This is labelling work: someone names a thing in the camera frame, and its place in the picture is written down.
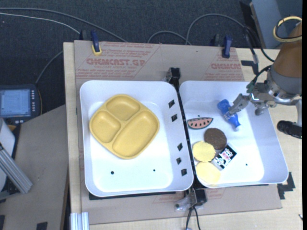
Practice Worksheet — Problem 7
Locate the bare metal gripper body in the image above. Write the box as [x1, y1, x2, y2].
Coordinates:
[248, 81, 302, 108]

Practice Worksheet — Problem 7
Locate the blue bottle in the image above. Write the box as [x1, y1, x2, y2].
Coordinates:
[217, 99, 241, 132]

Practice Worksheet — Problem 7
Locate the brown round patty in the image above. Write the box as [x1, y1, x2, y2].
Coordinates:
[203, 127, 228, 151]

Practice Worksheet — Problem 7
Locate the white plastic tray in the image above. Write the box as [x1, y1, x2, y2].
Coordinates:
[79, 80, 195, 197]
[179, 80, 289, 189]

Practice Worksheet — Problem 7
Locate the watermelon slice toy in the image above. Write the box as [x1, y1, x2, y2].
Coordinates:
[187, 116, 214, 130]

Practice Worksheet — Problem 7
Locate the cow print milk carton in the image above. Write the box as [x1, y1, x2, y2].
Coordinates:
[211, 144, 238, 170]

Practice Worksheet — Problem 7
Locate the thin black and white rod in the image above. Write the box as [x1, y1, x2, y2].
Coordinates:
[175, 80, 198, 192]

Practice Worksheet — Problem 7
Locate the yellow round biscuit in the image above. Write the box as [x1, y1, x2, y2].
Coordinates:
[195, 161, 222, 185]
[192, 140, 215, 163]

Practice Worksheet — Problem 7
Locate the brown cardboard board red print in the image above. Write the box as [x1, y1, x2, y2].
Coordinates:
[73, 40, 283, 225]

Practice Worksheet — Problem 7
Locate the yellow divided plate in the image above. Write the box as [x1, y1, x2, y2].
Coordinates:
[89, 93, 161, 160]

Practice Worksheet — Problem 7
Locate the black cylinder on white bracket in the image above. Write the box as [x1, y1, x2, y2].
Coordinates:
[276, 99, 303, 139]

